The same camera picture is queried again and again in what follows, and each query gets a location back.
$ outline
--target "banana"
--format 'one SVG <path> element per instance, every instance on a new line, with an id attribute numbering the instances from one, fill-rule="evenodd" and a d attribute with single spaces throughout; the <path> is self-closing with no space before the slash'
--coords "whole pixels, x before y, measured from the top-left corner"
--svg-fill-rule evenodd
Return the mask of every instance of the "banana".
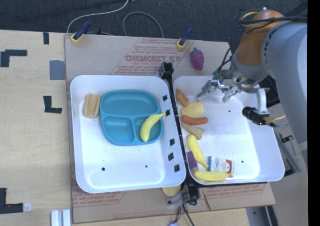
<path id="1" fill-rule="evenodd" d="M 193 152 L 196 161 L 200 164 L 203 164 L 205 168 L 209 168 L 209 165 L 206 162 L 206 158 L 199 147 L 197 138 L 193 134 L 190 134 L 187 138 L 187 141 L 189 149 Z"/>
<path id="2" fill-rule="evenodd" d="M 233 173 L 226 173 L 220 171 L 196 171 L 194 173 L 195 177 L 199 180 L 205 181 L 222 181 L 228 177 L 233 177 Z"/>
<path id="3" fill-rule="evenodd" d="M 152 127 L 166 114 L 166 111 L 161 114 L 153 114 L 144 121 L 140 130 L 140 137 L 143 142 L 147 142 L 149 140 Z"/>

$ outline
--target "hot dog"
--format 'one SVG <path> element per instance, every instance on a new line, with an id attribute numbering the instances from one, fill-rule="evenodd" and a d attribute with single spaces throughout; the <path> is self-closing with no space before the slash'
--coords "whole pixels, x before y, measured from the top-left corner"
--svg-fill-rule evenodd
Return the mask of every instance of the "hot dog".
<path id="1" fill-rule="evenodd" d="M 192 124 L 192 125 L 208 123 L 208 118 L 205 117 L 205 116 L 204 117 L 193 118 L 193 117 L 189 117 L 187 115 L 183 115 L 181 117 L 181 120 L 186 124 Z"/>

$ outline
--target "blue plate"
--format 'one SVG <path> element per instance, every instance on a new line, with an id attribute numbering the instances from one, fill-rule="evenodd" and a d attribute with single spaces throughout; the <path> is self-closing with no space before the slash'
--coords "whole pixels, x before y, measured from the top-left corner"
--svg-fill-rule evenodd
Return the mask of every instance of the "blue plate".
<path id="1" fill-rule="evenodd" d="M 149 141 L 140 138 L 144 121 L 152 114 L 160 114 L 156 97 L 141 90 L 118 90 L 104 94 L 100 103 L 102 127 L 107 139 L 116 145 L 133 146 L 151 144 L 163 133 L 163 119 L 154 125 Z"/>

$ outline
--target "light wood surface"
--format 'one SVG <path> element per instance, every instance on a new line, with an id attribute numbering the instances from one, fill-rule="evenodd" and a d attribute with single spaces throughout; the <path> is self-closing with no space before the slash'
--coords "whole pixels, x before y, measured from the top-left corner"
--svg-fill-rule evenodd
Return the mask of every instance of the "light wood surface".
<path id="1" fill-rule="evenodd" d="M 30 203 L 31 212 L 2 214 L 0 225 L 50 225 L 52 210 L 72 210 L 67 84 L 50 80 L 50 61 L 65 60 L 64 33 L 0 30 L 0 51 L 24 49 L 0 68 L 0 187 L 6 202 Z M 45 113 L 44 96 L 62 114 Z M 195 225 L 249 225 L 246 209 L 190 214 Z M 136 218 L 79 225 L 166 226 L 176 216 Z M 183 214 L 179 225 L 191 225 Z"/>

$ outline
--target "white tray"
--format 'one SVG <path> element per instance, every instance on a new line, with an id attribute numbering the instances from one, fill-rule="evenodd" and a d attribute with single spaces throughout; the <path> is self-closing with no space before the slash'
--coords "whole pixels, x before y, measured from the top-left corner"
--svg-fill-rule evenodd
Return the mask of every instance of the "white tray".
<path id="1" fill-rule="evenodd" d="M 83 114 L 88 93 L 103 95 L 114 90 L 152 93 L 162 111 L 163 134 L 155 143 L 119 146 L 107 140 L 100 116 Z M 71 82 L 75 174 L 88 193 L 177 186 L 186 178 L 186 167 L 167 83 L 156 76 L 82 75 Z"/>
<path id="2" fill-rule="evenodd" d="M 212 76 L 182 76 L 174 83 L 174 91 L 181 89 L 189 98 L 189 102 L 197 101 L 197 94 L 202 87 L 212 80 Z M 241 92 L 224 103 L 221 90 L 214 91 L 210 98 L 201 100 L 204 112 L 201 116 L 208 118 L 208 123 L 197 125 L 205 130 L 201 140 L 198 140 L 203 154 L 209 160 L 210 156 L 234 161 L 234 177 L 221 182 L 208 182 L 195 178 L 203 185 L 257 183 L 278 181 L 285 173 L 284 162 L 278 147 L 277 139 L 270 126 L 259 126 L 245 118 L 242 110 L 245 106 L 258 107 L 256 94 Z M 179 118 L 181 117 L 180 101 L 176 99 Z M 182 136 L 184 148 L 189 152 L 187 132 L 183 127 Z M 198 163 L 200 170 L 206 170 Z"/>

